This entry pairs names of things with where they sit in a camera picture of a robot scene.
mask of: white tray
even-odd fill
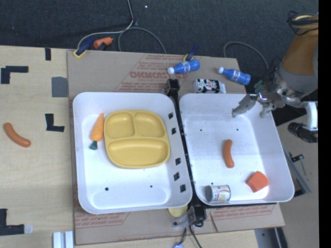
[[[179,101],[195,190],[210,206],[286,202],[294,194],[272,114],[260,118],[262,106],[257,103],[250,111],[232,117],[232,109],[244,96],[186,94]],[[223,158],[227,139],[233,141],[233,168],[227,168]],[[253,193],[245,182],[255,171],[264,173],[269,185]],[[204,192],[208,185],[228,185],[230,201],[209,203]]]
[[[156,167],[119,168],[108,159],[104,139],[89,148],[89,134],[100,113],[146,110],[160,116],[168,132],[169,159]],[[180,207],[192,198],[175,108],[163,94],[84,92],[73,101],[78,198],[83,209],[101,214]]]

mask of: orange sausage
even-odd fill
[[[25,139],[16,133],[9,122],[4,124],[4,129],[8,137],[10,137],[10,139],[18,145],[23,147],[29,147],[31,145],[31,142],[28,139]]]
[[[231,156],[231,146],[232,146],[232,140],[227,139],[224,143],[223,156],[224,156],[225,164],[227,165],[228,168],[232,168],[234,166],[234,162]]]

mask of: yellow plate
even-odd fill
[[[170,156],[168,133],[155,113],[124,110],[109,114],[104,121],[108,158],[122,168],[160,165]]]

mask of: can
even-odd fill
[[[208,202],[227,203],[231,197],[230,187],[226,185],[208,185],[205,188],[205,195]]]

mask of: blue bottle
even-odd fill
[[[200,62],[197,59],[193,59],[190,61],[183,61],[182,63],[179,63],[175,67],[169,67],[168,74],[187,73],[190,71],[196,71],[199,68],[200,68]]]
[[[220,67],[218,69],[219,74],[224,74],[227,78],[229,78],[233,82],[237,82],[243,85],[248,85],[251,79],[251,76],[247,73],[240,72],[235,69],[225,69],[224,67]]]

